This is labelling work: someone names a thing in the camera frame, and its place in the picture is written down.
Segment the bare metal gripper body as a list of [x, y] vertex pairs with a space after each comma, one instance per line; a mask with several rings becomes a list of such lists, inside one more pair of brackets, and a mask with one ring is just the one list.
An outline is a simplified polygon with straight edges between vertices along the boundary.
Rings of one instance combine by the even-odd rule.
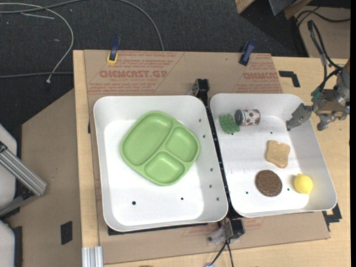
[[344, 116], [349, 114], [349, 90], [324, 89], [313, 96], [313, 111], [316, 114]]

